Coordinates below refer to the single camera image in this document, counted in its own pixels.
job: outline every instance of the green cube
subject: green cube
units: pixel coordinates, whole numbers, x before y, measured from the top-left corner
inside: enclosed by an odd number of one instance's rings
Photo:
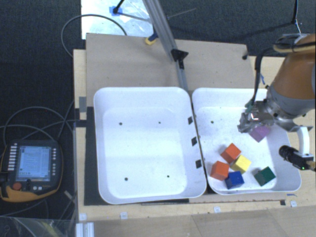
[[[266,183],[270,182],[272,179],[275,179],[275,175],[269,167],[264,168],[254,175],[257,182],[260,186],[264,186]]]

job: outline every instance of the black floor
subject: black floor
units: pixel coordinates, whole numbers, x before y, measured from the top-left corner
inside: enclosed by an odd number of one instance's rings
[[[295,0],[160,0],[167,15],[197,8],[172,18],[177,39],[246,44],[251,55],[271,46],[282,34],[297,33],[290,24]],[[60,31],[80,14],[80,0],[0,0],[0,125],[19,109],[43,106],[65,115],[73,100],[72,60],[60,42]],[[303,33],[315,32],[316,0],[299,0],[298,22]],[[84,48],[80,21],[65,31],[69,49]],[[68,117],[74,119],[73,109]],[[43,127],[61,119],[46,110],[27,110],[10,124]],[[60,126],[48,132],[57,137]],[[9,127],[6,139],[21,138],[31,129]],[[45,139],[37,134],[33,138]],[[12,216],[70,219],[73,204],[64,194],[75,194],[73,139],[65,129],[60,145],[65,155],[65,173],[58,193],[36,207]],[[0,150],[4,143],[0,140]],[[0,215],[36,205],[0,201]]]

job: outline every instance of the button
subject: button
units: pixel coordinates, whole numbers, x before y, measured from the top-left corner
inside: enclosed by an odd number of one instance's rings
[[[12,189],[15,190],[15,191],[19,191],[22,189],[22,184],[20,182],[15,182],[13,185],[12,185]]]

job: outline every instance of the blue cube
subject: blue cube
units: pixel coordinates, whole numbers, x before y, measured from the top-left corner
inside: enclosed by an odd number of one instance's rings
[[[225,179],[225,183],[226,183],[227,189],[231,189],[231,188],[237,188],[243,185],[245,182],[242,178],[241,172],[235,171],[235,172],[228,173],[228,177]]]

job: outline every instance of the white tray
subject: white tray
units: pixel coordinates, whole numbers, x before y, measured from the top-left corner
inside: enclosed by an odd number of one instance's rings
[[[198,142],[192,144],[197,132],[187,92],[176,87],[102,88],[94,96],[94,115],[99,192],[106,202],[204,193],[206,178]]]
[[[264,89],[259,90],[257,100],[264,99],[266,92]],[[240,115],[252,95],[253,89],[199,88],[194,91],[193,106],[208,183],[216,193],[222,195],[295,191],[301,186],[299,171],[278,154],[282,145],[290,145],[286,131],[274,125],[260,143],[249,134],[238,132]],[[210,177],[210,172],[216,161],[225,162],[220,154],[231,143],[234,143],[252,164],[242,175],[245,183],[228,190],[225,181]],[[261,187],[253,175],[267,166],[276,178]]]

